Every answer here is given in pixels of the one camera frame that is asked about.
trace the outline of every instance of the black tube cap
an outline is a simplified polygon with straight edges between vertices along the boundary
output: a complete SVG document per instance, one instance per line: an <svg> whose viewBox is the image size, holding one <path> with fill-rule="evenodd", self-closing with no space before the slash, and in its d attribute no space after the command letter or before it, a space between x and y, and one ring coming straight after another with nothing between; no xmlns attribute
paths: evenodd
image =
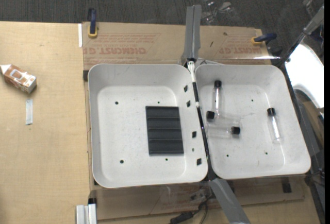
<svg viewBox="0 0 330 224"><path fill-rule="evenodd" d="M215 118L215 112L214 111L207 111L206 112L206 118L207 119L214 119Z"/></svg>
<svg viewBox="0 0 330 224"><path fill-rule="evenodd" d="M274 108L269 108L267 110L268 116L272 117L276 115L275 109Z"/></svg>
<svg viewBox="0 0 330 224"><path fill-rule="evenodd" d="M232 126L231 129L230 129L230 132L231 132L232 134L239 135L240 132L241 132L241 128L239 128L239 127L235 127L235 126Z"/></svg>
<svg viewBox="0 0 330 224"><path fill-rule="evenodd" d="M221 82L221 81L216 80L216 81L214 82L214 87L215 87L215 88L221 88L221 86L222 86L222 82Z"/></svg>

